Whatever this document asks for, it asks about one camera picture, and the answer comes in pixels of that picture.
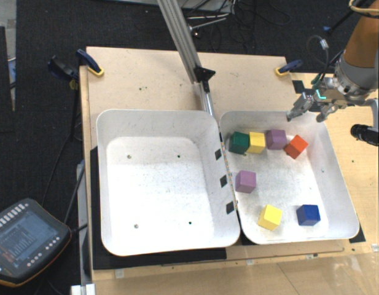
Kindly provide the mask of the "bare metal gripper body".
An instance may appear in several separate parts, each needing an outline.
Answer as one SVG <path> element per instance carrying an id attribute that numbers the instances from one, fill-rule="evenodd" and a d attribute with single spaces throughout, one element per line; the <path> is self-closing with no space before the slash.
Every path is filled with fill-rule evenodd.
<path id="1" fill-rule="evenodd" d="M 345 109 L 348 106 L 363 105 L 370 89 L 354 83 L 342 73 L 331 77 L 318 74 L 311 82 L 315 103 L 324 109 Z"/>

